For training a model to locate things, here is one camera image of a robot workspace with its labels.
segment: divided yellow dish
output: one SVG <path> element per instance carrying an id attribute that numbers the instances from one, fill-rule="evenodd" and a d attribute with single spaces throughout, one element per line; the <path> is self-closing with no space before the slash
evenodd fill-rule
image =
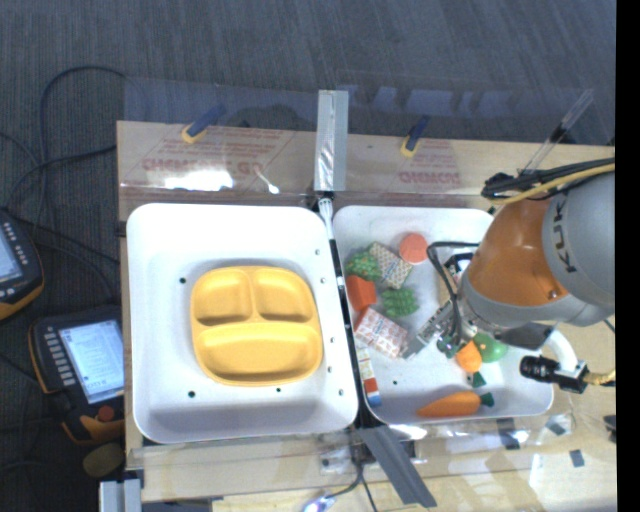
<path id="1" fill-rule="evenodd" d="M 200 367 L 224 384 L 294 382 L 322 361 L 313 294 L 284 268 L 226 267 L 202 275 L 191 292 L 191 334 Z"/>

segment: wooden table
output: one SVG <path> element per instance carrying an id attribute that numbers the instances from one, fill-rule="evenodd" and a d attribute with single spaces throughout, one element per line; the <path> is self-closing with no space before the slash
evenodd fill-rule
<path id="1" fill-rule="evenodd" d="M 141 204 L 237 202 L 304 205 L 313 179 L 315 134 L 215 127 L 212 140 L 228 136 L 236 144 L 221 149 L 179 144 L 182 127 L 160 123 L 118 123 L 119 219 Z M 252 140 L 259 140 L 253 147 Z M 414 161 L 398 151 L 400 139 L 350 135 L 345 203 L 424 206 L 488 206 L 478 195 L 496 172 L 514 174 L 538 149 L 537 144 L 468 140 L 424 141 Z M 559 145 L 544 167 L 613 156 L 612 147 Z M 233 179 L 232 191 L 188 192 L 145 186 L 168 184 L 185 169 L 213 165 Z M 267 183 L 280 194 L 267 193 Z M 214 511 L 301 510 L 321 490 L 336 491 L 355 477 L 348 464 L 323 465 L 344 448 L 311 437 L 146 446 L 131 407 L 131 331 L 126 239 L 121 243 L 123 331 L 126 364 L 127 468 L 143 470 L 144 503 L 223 497 Z M 561 326 L 579 359 L 594 372 L 615 367 L 615 336 L 604 324 L 588 328 Z M 615 388 L 587 388 L 582 395 L 557 391 L 547 414 L 515 418 L 514 443 L 504 443 L 493 425 L 464 421 L 428 429 L 415 441 L 415 466 L 434 495 L 438 510 L 616 510 L 616 444 L 603 417 L 615 415 Z M 377 463 L 365 479 L 378 510 L 422 509 L 403 505 Z M 365 489 L 340 496 L 331 510 L 371 510 Z"/>

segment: white tray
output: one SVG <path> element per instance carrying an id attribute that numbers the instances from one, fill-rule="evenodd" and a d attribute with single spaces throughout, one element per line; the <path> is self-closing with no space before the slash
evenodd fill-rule
<path id="1" fill-rule="evenodd" d="M 473 209 L 347 206 L 336 212 L 334 231 L 344 268 L 355 253 L 373 242 L 397 254 L 401 240 L 411 232 L 422 234 L 428 242 L 478 243 L 491 221 L 491 215 Z M 473 248 L 455 250 L 467 251 Z M 444 262 L 453 251 L 439 249 L 438 254 Z M 416 265 L 409 274 L 405 286 L 414 290 L 420 308 L 396 323 L 407 329 L 410 337 L 442 305 L 438 296 L 439 279 L 429 261 Z M 377 306 L 374 309 L 383 312 Z M 350 313 L 355 322 L 357 316 L 351 307 Z M 450 392 L 472 389 L 466 372 L 454 360 L 447 359 L 435 343 L 409 360 L 391 359 L 373 348 L 369 352 L 382 400 L 381 405 L 370 410 L 387 424 L 423 423 L 425 420 L 415 414 L 416 409 Z M 498 362 L 483 364 L 480 373 L 487 384 L 476 391 L 491 392 L 495 405 L 481 406 L 475 416 L 464 419 L 531 416 L 548 410 L 553 401 L 553 387 L 526 379 L 519 373 L 520 360 L 530 354 L 531 351 L 509 347 Z"/>
<path id="2" fill-rule="evenodd" d="M 324 224 L 296 207 L 147 204 L 127 222 L 133 416 L 158 443 L 324 433 L 355 419 L 358 399 Z M 320 367 L 281 386 L 225 385 L 196 360 L 191 288 L 205 272 L 272 265 L 298 273 L 318 307 Z"/>

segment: yellow plate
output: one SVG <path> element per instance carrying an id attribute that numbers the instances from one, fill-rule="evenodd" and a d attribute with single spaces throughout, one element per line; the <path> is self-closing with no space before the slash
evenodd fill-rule
<path id="1" fill-rule="evenodd" d="M 266 386 L 311 375 L 322 360 L 318 311 L 307 283 L 278 267 L 211 270 L 191 293 L 193 346 L 224 384 Z"/>

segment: digital screen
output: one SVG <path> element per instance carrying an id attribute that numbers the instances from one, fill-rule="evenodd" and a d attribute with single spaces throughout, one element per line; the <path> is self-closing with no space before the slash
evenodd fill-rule
<path id="1" fill-rule="evenodd" d="M 0 283 L 22 275 L 20 264 L 4 235 L 0 234 Z"/>
<path id="2" fill-rule="evenodd" d="M 61 329 L 60 339 L 90 404 L 124 389 L 122 335 L 116 320 Z"/>

